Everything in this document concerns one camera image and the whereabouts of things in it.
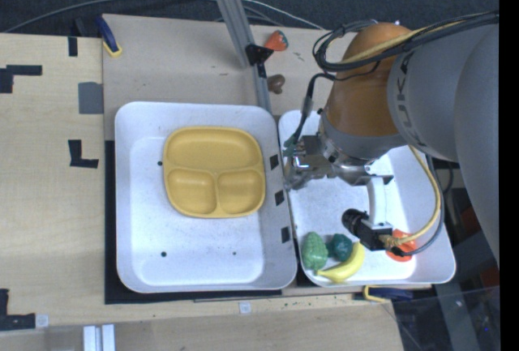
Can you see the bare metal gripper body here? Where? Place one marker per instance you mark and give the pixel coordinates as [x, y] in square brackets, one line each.
[314, 163]

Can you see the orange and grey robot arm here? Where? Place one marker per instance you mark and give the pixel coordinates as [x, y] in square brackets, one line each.
[430, 98]

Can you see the white plastic tray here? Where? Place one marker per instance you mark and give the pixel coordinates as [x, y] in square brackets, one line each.
[324, 207]
[202, 252]

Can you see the brown rounded toy food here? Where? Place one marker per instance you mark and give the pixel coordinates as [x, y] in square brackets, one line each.
[276, 83]

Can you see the dark green toy broccoli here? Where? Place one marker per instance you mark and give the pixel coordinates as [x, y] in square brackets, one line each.
[340, 247]

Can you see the green toy grapes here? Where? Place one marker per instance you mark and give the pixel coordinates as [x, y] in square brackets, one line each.
[314, 252]

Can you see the yellow divided plate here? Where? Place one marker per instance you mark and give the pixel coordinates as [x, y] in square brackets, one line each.
[215, 151]

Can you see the yellow banana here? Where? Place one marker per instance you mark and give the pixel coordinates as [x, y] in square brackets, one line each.
[344, 268]

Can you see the black block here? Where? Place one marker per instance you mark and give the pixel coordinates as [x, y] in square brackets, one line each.
[258, 53]

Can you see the orange toy food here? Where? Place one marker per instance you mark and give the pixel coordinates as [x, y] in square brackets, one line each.
[405, 248]

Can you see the red toy strawberry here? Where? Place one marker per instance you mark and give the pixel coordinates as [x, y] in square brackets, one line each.
[275, 41]

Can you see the brown cardboard board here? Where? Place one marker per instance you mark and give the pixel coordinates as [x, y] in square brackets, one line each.
[174, 65]

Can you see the black cylinder on white bracket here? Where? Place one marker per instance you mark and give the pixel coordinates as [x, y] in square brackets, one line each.
[375, 203]

